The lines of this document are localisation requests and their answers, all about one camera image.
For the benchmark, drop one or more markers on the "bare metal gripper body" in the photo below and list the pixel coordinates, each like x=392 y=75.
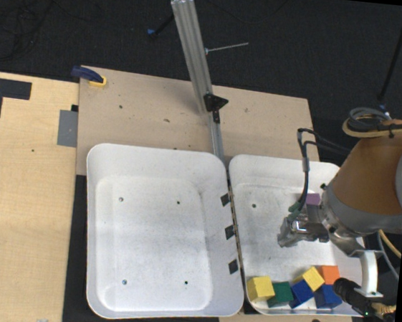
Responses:
x=317 y=229

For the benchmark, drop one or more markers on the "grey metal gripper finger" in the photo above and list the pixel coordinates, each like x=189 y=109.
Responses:
x=294 y=240
x=284 y=231

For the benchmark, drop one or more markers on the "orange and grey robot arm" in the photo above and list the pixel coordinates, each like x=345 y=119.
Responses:
x=365 y=175

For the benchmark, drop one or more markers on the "white plastic tray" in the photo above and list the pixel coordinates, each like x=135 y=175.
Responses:
x=267 y=243
x=155 y=241

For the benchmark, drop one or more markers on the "purple cube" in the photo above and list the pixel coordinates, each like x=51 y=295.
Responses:
x=313 y=199

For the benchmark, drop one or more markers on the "yellow cube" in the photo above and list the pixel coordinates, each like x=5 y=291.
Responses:
x=260 y=288
x=313 y=277

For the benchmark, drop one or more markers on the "orange cube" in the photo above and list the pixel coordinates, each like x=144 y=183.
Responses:
x=329 y=274

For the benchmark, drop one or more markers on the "blue cube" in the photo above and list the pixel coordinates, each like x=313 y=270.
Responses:
x=302 y=294
x=328 y=297

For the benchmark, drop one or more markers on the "green cube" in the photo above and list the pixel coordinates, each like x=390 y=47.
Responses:
x=281 y=294

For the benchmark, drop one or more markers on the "pale brown flat board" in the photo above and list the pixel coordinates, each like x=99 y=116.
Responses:
x=148 y=114

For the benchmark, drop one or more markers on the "black cylinder on white bracket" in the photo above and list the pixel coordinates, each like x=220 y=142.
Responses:
x=355 y=297

